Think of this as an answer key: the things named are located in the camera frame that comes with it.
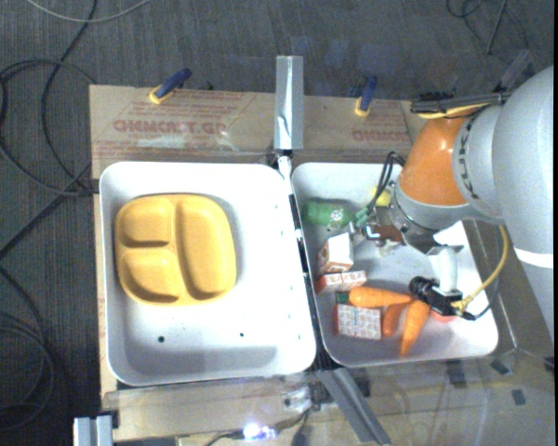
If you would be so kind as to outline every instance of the toy carrot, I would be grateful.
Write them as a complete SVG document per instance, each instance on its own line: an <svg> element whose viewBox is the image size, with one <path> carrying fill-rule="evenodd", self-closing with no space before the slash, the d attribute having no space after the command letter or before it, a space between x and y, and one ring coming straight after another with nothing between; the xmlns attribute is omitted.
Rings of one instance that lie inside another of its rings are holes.
<svg viewBox="0 0 558 446"><path fill-rule="evenodd" d="M401 339L400 353L402 356L407 355L413 347L429 317L430 306L425 302L415 299L409 304Z"/></svg>
<svg viewBox="0 0 558 446"><path fill-rule="evenodd" d="M350 303L357 308L382 308L391 304L406 304L411 300L411 295L378 287L359 286L350 291Z"/></svg>
<svg viewBox="0 0 558 446"><path fill-rule="evenodd" d="M399 325L401 313L406 307L407 304L391 304L386 308L384 315L382 316L383 337L391 337L395 332L397 332L397 326Z"/></svg>

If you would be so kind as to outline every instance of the blue clamp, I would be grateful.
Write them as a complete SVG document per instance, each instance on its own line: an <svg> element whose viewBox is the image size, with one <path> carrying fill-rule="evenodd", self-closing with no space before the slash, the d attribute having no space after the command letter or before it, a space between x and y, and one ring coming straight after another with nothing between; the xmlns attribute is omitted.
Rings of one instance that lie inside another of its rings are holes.
<svg viewBox="0 0 558 446"><path fill-rule="evenodd" d="M180 70L166 79L166 81L149 93L149 99L155 104L161 104L169 98L174 89L184 87L184 83L193 75L188 68Z"/></svg>
<svg viewBox="0 0 558 446"><path fill-rule="evenodd" d="M366 117L370 113L370 102L372 102L372 98L374 97L376 84L376 76L370 76L365 80L362 96L358 98L355 103L355 113L357 115Z"/></svg>

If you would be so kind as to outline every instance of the orange object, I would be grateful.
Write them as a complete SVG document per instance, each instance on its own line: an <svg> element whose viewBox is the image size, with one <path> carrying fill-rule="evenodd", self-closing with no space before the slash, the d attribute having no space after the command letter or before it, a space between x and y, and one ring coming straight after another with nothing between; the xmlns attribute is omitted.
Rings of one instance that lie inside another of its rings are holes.
<svg viewBox="0 0 558 446"><path fill-rule="evenodd" d="M411 299L411 295L378 287L359 286L350 291L350 304L357 308L382 308L391 304L406 304Z"/></svg>
<svg viewBox="0 0 558 446"><path fill-rule="evenodd" d="M464 122L463 117L439 118L424 125L399 176L405 195L427 204L466 203L453 175L453 146Z"/></svg>
<svg viewBox="0 0 558 446"><path fill-rule="evenodd" d="M407 304L391 304L384 311L382 316L382 336L392 337L397 332L399 326L399 319L401 314L407 307Z"/></svg>
<svg viewBox="0 0 558 446"><path fill-rule="evenodd" d="M416 343L416 340L418 340L421 330L430 317L430 310L430 306L419 299L415 299L409 304L409 308L405 315L403 338L401 339L401 347L399 350L402 356L407 355L409 350Z"/></svg>
<svg viewBox="0 0 558 446"><path fill-rule="evenodd" d="M113 237L120 284L142 304L200 304L228 293L235 284L230 222L210 198L135 198L118 211Z"/></svg>

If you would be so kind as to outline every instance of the small box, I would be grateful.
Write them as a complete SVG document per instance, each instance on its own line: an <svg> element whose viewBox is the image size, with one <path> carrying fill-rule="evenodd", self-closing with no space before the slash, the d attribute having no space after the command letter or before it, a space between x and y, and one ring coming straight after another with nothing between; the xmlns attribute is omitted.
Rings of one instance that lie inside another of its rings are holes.
<svg viewBox="0 0 558 446"><path fill-rule="evenodd" d="M314 292L320 295L351 291L354 287L364 285L366 281L365 271L324 274L316 280Z"/></svg>
<svg viewBox="0 0 558 446"><path fill-rule="evenodd" d="M335 334L380 340L380 309L357 308L347 304L334 307Z"/></svg>
<svg viewBox="0 0 558 446"><path fill-rule="evenodd" d="M345 272L353 266L352 240L349 233L332 236L318 253L319 274Z"/></svg>

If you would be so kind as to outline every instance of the dark floor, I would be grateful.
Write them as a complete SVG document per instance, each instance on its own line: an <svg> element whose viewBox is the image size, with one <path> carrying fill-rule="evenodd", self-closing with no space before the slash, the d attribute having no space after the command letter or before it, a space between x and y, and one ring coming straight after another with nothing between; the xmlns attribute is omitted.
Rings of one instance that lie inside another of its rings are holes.
<svg viewBox="0 0 558 446"><path fill-rule="evenodd" d="M80 20L92 8L34 1ZM97 0L94 18L139 1ZM0 0L0 428L33 419L0 445L72 444L72 418L100 408L92 201L73 184L89 163L88 79L151 87L189 67L187 87L273 92L275 57L301 55L307 95L346 97L368 74L379 98L483 94L513 62L528 63L517 81L553 64L554 0L508 0L486 54L501 1L156 0L85 27ZM74 66L39 63L63 57Z"/></svg>

